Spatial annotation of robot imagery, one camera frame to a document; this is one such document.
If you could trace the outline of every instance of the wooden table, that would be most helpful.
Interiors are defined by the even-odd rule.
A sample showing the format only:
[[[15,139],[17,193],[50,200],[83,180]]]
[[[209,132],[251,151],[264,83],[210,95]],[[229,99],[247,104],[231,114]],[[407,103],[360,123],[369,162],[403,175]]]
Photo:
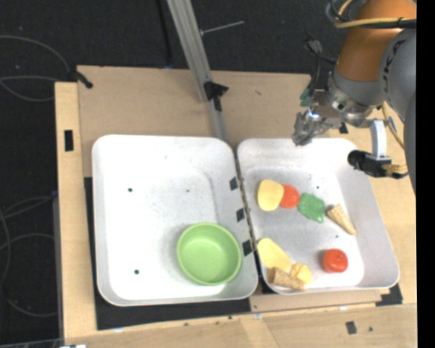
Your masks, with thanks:
[[[414,347],[417,346],[415,195],[409,178],[370,179],[400,266],[403,303],[377,307],[389,290],[328,295],[251,296],[252,312],[97,330],[83,179],[91,176],[91,146],[108,133],[211,136],[207,105],[198,100],[188,70],[80,66],[93,83],[57,83],[59,249],[62,338],[92,347]],[[299,95],[310,77],[300,74],[214,71],[229,87],[223,117],[229,144],[252,137],[288,138]],[[390,112],[402,134],[397,116]],[[370,150],[370,133],[349,127],[347,138]],[[405,163],[389,135],[388,153]],[[347,328],[354,324],[356,333]]]

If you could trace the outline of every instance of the white tray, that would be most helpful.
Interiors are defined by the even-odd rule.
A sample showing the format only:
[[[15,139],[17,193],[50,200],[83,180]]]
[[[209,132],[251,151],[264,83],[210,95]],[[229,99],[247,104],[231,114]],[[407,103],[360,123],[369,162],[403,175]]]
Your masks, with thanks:
[[[92,150],[96,274],[119,306],[244,299],[257,287],[253,253],[229,283],[189,280],[175,256],[181,232],[219,223],[250,239],[234,153],[216,138],[103,136]]]
[[[291,139],[249,139],[237,157],[255,240],[269,237],[293,262],[310,266],[313,282],[306,292],[376,289],[393,286],[399,267],[370,186],[369,177],[347,162],[355,145],[340,138],[316,138],[295,147]],[[340,204],[357,229],[351,236],[327,216],[323,223],[307,219],[297,209],[279,207],[264,212],[257,205],[257,188],[269,178],[291,184],[302,193],[314,194],[326,205]],[[349,258],[343,273],[326,273],[321,267],[323,251],[337,247]],[[266,280],[268,270],[261,266]],[[279,294],[296,294],[282,286],[269,287]]]

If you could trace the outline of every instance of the red toy food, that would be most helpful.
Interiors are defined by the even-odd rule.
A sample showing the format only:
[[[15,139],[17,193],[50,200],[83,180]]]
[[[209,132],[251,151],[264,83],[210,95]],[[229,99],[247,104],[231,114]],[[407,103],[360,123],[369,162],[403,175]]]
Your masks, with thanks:
[[[283,196],[280,205],[285,209],[293,209],[299,203],[299,192],[289,184],[283,184]]]
[[[322,266],[326,272],[344,272],[348,268],[348,257],[340,249],[329,249],[323,255]]]

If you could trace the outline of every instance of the black bracket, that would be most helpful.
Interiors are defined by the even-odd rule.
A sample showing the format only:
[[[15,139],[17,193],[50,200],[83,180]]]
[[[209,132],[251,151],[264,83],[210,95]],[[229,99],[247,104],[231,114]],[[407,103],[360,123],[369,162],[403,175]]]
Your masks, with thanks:
[[[206,92],[206,97],[208,101],[213,100],[216,111],[222,111],[223,108],[220,103],[220,97],[229,90],[227,86],[213,83],[212,81],[207,81],[204,83],[204,91]]]

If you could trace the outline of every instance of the green plate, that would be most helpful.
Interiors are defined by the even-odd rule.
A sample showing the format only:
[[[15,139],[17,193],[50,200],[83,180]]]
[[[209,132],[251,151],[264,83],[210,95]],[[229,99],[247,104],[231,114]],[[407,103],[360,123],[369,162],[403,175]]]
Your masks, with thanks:
[[[189,278],[209,286],[229,282],[241,266],[241,250],[236,238],[214,223],[188,227],[179,237],[177,257]]]

